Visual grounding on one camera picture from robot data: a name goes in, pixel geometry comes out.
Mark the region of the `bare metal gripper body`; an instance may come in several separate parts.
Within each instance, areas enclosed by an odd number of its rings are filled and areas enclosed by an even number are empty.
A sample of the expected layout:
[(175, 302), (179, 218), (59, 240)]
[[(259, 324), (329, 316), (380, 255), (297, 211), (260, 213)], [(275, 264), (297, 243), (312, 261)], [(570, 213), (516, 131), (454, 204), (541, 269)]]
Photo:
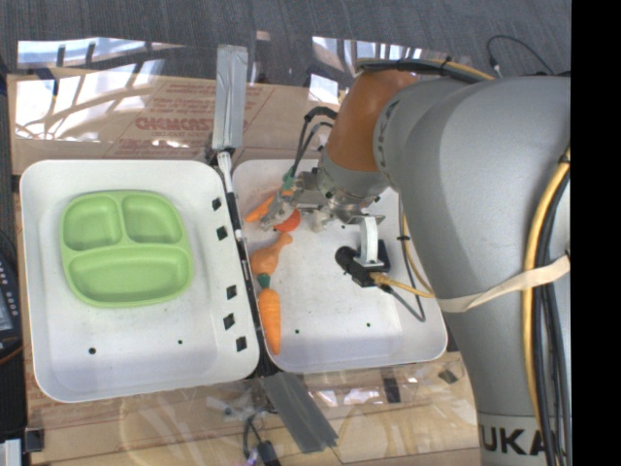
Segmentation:
[(369, 214), (368, 208), (383, 191), (380, 172), (312, 168), (294, 180), (292, 205), (353, 224)]

